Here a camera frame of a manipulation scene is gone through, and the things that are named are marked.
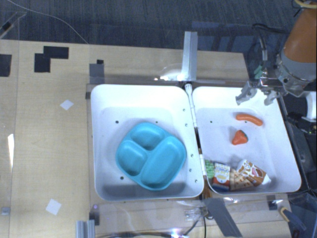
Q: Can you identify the white and brown carton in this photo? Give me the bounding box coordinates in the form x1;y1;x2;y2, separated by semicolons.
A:
235;159;272;187

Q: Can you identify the yellow and orange carton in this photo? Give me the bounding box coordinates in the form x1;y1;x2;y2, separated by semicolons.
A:
211;162;232;192

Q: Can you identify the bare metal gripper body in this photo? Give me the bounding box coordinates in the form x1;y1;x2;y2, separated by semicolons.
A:
256;73;310;98

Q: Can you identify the orange carrot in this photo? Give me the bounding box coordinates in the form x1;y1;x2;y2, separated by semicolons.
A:
231;129;249;146

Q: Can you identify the thin black and white rod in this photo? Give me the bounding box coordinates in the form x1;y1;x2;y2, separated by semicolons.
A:
184;82;207;199

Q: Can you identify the blue divided plate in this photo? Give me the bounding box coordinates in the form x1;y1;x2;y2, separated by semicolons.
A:
115;121;187;192

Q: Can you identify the orange sausage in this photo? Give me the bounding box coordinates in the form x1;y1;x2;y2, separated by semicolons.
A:
235;113;264;127

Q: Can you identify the black cylinder on white bracket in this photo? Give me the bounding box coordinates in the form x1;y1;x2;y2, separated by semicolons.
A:
287;91;317;134

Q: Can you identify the white plastic tray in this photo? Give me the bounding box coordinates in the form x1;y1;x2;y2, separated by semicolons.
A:
191;86;303;196
90;83;205;202

